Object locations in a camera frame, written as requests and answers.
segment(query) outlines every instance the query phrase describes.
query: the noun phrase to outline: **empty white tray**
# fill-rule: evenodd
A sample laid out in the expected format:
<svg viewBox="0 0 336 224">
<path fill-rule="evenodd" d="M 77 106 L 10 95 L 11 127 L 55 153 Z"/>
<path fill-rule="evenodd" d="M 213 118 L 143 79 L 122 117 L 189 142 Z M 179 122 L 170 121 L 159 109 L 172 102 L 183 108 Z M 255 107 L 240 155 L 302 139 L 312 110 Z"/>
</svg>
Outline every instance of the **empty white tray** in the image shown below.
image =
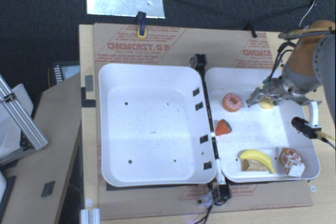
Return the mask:
<svg viewBox="0 0 336 224">
<path fill-rule="evenodd" d="M 99 72 L 102 173 L 114 186 L 200 184 L 216 173 L 202 81 L 189 67 Z"/>
<path fill-rule="evenodd" d="M 295 116 L 305 119 L 302 107 L 293 101 L 284 101 L 271 110 L 262 109 L 259 104 L 249 108 L 246 105 L 251 93 L 269 74 L 270 70 L 237 68 L 212 68 L 206 73 L 214 126 L 224 119 L 232 127 L 230 134 L 216 137 L 222 172 L 238 183 L 315 178 L 320 172 L 320 164 L 313 141 L 291 125 Z M 222 106 L 223 97 L 230 92 L 239 95 L 243 102 L 237 112 L 228 112 Z M 306 165 L 301 177 L 290 177 L 281 167 L 278 155 L 283 147 L 294 148 L 301 156 Z M 248 149 L 260 150 L 270 156 L 276 173 L 243 172 L 239 155 Z"/>
</svg>

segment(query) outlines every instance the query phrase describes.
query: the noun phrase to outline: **yellow toy banana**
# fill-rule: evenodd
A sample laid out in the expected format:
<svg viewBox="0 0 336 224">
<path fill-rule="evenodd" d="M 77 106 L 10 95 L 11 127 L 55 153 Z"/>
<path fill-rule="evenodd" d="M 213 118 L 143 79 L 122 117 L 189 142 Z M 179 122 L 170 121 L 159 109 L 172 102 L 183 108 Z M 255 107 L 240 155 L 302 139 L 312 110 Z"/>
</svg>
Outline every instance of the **yellow toy banana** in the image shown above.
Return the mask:
<svg viewBox="0 0 336 224">
<path fill-rule="evenodd" d="M 270 172 L 273 174 L 275 170 L 272 167 L 272 160 L 268 157 L 265 153 L 258 151 L 258 150 L 245 150 L 239 156 L 241 159 L 252 159 L 254 161 L 260 162 L 261 164 L 265 165 Z"/>
</svg>

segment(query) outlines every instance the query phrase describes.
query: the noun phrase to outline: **pink frosted donut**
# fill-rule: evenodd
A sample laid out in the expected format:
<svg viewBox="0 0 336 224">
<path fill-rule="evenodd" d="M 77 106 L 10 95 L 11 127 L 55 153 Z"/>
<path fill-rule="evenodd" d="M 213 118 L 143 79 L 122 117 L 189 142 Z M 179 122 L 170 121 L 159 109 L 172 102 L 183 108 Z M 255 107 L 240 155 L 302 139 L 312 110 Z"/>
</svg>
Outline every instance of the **pink frosted donut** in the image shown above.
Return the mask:
<svg viewBox="0 0 336 224">
<path fill-rule="evenodd" d="M 242 107 L 243 103 L 238 95 L 235 93 L 228 93 L 224 96 L 222 105 L 227 111 L 236 112 Z"/>
</svg>

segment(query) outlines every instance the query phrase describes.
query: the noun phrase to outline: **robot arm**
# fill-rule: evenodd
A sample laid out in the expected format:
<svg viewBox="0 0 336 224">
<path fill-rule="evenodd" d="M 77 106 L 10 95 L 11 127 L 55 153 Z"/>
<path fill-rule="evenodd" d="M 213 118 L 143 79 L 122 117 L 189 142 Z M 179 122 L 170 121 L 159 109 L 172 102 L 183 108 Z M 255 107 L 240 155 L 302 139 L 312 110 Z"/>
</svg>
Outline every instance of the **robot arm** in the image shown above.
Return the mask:
<svg viewBox="0 0 336 224">
<path fill-rule="evenodd" d="M 264 81 L 264 87 L 256 88 L 252 93 L 247 105 L 251 106 L 265 96 L 269 96 L 274 105 L 279 105 L 283 100 L 294 100 L 299 105 L 308 105 L 311 100 L 305 95 L 323 85 L 335 123 L 335 23 L 321 20 L 312 24 L 307 30 L 299 30 L 300 34 L 296 32 L 279 36 L 288 42 L 280 46 L 278 56 L 287 45 L 294 47 L 283 67 L 282 75 L 279 78 L 272 78 L 271 74 Z M 296 45 L 289 41 L 300 36 Z"/>
</svg>

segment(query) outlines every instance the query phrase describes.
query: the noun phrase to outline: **white cable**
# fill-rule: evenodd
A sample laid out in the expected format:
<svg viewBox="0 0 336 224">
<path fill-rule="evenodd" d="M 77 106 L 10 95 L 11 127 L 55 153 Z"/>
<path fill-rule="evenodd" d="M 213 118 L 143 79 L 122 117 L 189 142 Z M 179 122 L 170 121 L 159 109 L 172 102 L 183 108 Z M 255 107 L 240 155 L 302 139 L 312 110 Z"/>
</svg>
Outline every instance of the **white cable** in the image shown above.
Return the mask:
<svg viewBox="0 0 336 224">
<path fill-rule="evenodd" d="M 315 5 L 315 0 L 314 0 L 313 3 L 311 4 L 311 6 L 310 6 L 309 10 L 307 11 L 307 13 L 302 17 L 302 19 L 301 19 L 301 21 L 300 21 L 300 23 L 299 23 L 299 27 L 301 27 L 301 24 L 302 24 L 304 18 L 310 13 L 310 11 L 313 9 L 314 5 Z"/>
</svg>

